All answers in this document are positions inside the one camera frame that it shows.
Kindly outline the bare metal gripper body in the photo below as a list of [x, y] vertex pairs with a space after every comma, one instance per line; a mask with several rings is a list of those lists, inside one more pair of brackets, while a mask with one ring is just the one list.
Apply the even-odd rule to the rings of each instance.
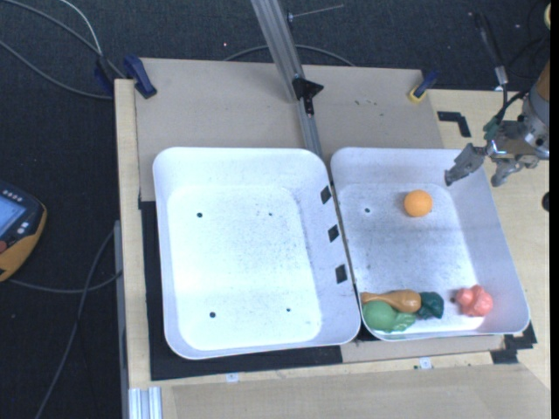
[[484, 126], [486, 152], [492, 159], [531, 164], [549, 159], [549, 127], [538, 119], [491, 119]]

